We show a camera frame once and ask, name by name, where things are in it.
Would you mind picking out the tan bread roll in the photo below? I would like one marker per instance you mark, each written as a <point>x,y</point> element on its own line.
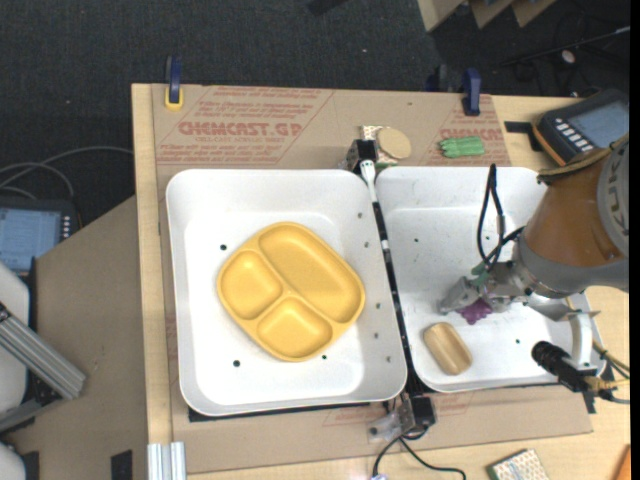
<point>447,348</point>

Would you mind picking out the purple grapes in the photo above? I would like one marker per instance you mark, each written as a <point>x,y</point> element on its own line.
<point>474,313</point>

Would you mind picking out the brown cardboard board red print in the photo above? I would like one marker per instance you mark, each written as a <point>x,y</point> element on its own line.
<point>240,133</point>

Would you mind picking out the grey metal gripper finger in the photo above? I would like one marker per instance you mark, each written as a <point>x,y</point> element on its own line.
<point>500,303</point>
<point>461,293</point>

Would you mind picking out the green toy vegetable bundle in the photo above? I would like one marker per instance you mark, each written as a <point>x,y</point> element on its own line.
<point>461,146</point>

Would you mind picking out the yellow divided plate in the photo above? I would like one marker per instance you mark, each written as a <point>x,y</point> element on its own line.
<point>295,288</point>

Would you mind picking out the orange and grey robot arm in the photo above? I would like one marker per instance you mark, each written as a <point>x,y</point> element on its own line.
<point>565,228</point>

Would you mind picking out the black cylinder on white bracket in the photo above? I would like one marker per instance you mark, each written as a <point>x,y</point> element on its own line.
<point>552,358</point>

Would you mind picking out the thin black and white rod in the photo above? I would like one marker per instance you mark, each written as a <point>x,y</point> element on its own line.
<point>384,238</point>

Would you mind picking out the patterned white packet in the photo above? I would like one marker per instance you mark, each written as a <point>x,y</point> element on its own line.
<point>369,135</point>

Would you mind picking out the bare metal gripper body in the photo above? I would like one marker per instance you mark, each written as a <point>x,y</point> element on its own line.
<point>509,282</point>

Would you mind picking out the green-edged patterned packet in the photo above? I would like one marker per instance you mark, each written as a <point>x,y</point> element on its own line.
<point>517,467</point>

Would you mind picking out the tan oval biscuit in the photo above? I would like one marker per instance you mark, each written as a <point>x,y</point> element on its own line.
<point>394,142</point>

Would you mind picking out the white plastic tray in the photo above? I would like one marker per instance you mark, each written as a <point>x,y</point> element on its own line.
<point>210,368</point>
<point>435,218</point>

